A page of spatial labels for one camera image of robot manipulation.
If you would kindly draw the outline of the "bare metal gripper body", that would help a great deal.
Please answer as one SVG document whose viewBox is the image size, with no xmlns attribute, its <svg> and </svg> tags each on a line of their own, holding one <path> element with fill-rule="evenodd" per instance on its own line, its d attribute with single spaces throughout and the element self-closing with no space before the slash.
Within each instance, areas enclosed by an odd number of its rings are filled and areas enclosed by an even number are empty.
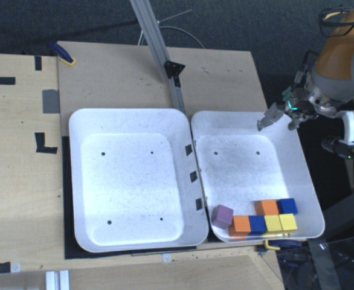
<svg viewBox="0 0 354 290">
<path fill-rule="evenodd" d="M 334 118 L 341 101 L 331 99 L 314 84 L 290 86 L 283 91 L 284 112 L 293 123 L 316 119 L 319 115 Z"/>
</svg>

